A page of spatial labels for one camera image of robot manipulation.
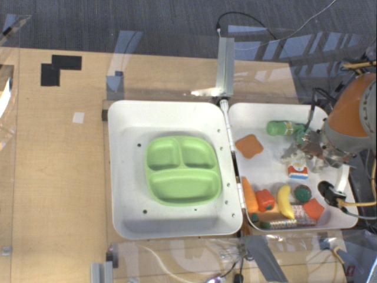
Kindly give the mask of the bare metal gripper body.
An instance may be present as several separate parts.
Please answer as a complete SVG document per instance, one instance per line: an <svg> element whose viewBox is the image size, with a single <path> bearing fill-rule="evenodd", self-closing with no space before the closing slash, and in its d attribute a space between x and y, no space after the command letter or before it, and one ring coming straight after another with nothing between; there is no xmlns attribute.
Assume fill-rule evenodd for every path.
<svg viewBox="0 0 377 283"><path fill-rule="evenodd" d="M307 156L316 157L325 165L339 168L355 157L354 153L349 153L336 147L322 130L310 131L303 137L301 150Z"/></svg>

